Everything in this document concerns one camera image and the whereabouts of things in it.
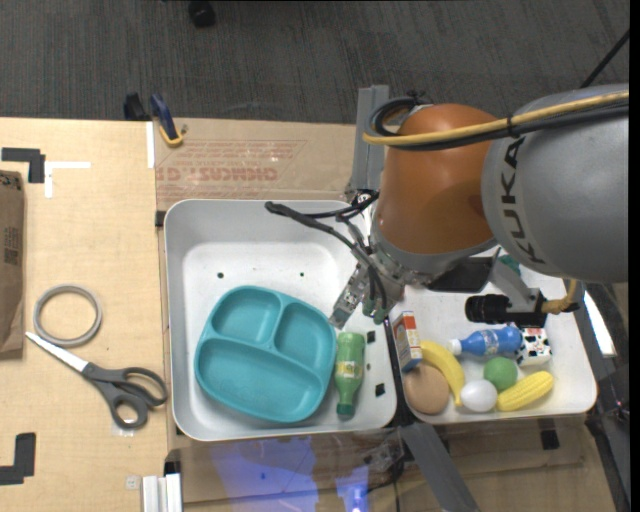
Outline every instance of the gray plastic strap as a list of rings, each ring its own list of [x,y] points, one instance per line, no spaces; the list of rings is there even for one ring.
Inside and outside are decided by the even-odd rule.
[[[61,339],[52,336],[47,331],[44,330],[42,324],[40,323],[40,314],[42,312],[42,308],[44,305],[56,295],[60,295],[61,293],[77,293],[85,297],[91,305],[96,313],[96,318],[93,321],[93,325],[89,328],[87,332],[78,336],[77,338],[71,339]],[[49,288],[46,292],[42,294],[42,296],[36,302],[35,308],[33,310],[33,328],[36,332],[45,340],[50,341],[54,345],[58,345],[60,347],[76,347],[78,345],[82,345],[86,343],[91,338],[93,338],[98,329],[100,329],[100,324],[102,323],[102,308],[98,302],[98,298],[95,296],[93,292],[86,289],[83,286],[79,286],[77,284],[61,284],[58,286],[54,286],[53,288]]]
[[[369,115],[389,99],[388,85],[372,85],[358,90],[358,111],[356,115],[356,141],[353,154],[353,168],[349,181],[350,191],[378,190],[380,175],[384,167],[384,147],[372,146],[362,140]]]
[[[400,435],[443,511],[479,512],[467,484],[433,426],[429,423],[414,423],[400,427]]]

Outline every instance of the brown paper bag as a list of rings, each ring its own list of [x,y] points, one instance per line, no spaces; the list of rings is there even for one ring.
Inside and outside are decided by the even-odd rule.
[[[24,203],[21,174],[0,171],[0,352],[24,340]]]

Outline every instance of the cardboard box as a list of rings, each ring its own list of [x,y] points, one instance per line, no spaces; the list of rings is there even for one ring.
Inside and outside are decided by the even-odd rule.
[[[0,171],[0,352],[20,350],[24,339],[24,214],[22,176]]]
[[[392,328],[400,368],[403,372],[408,372],[422,360],[420,334],[413,312],[403,311],[400,313],[400,316],[393,321]]]

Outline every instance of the gray carpet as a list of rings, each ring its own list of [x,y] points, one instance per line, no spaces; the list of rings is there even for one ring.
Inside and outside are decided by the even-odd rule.
[[[2,0],[0,115],[123,119],[127,93],[176,117],[352,123],[387,84],[502,116],[573,89],[629,28],[630,0]],[[595,83],[629,80],[629,45]]]

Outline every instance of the green ball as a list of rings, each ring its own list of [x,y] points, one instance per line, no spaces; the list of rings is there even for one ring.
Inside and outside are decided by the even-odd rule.
[[[518,380],[518,366],[513,359],[494,357],[486,362],[483,377],[491,382],[498,392],[513,386]]]

